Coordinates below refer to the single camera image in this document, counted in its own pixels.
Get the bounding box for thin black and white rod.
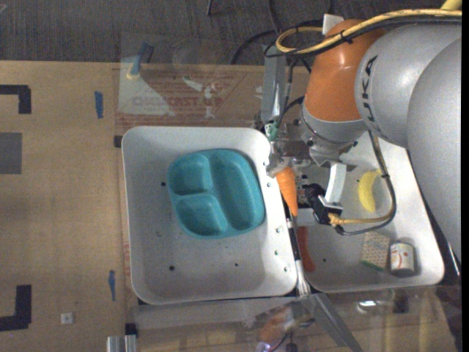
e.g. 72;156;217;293
279;191;311;297

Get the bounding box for beige biscuit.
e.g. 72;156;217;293
360;231;391;271

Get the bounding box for blue divided plate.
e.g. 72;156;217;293
166;148;267;240

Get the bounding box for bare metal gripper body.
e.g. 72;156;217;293
271;122;320;164

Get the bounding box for orange carrot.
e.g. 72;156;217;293
275;166;300;218

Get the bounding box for small white can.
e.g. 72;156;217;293
388;241;416;276

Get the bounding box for red and white packet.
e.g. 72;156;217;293
295;174;312;208

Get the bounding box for yellow banana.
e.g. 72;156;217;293
357;169;384;213

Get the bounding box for white plastic tray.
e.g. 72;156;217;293
120;125;299;306
292;130;446;294

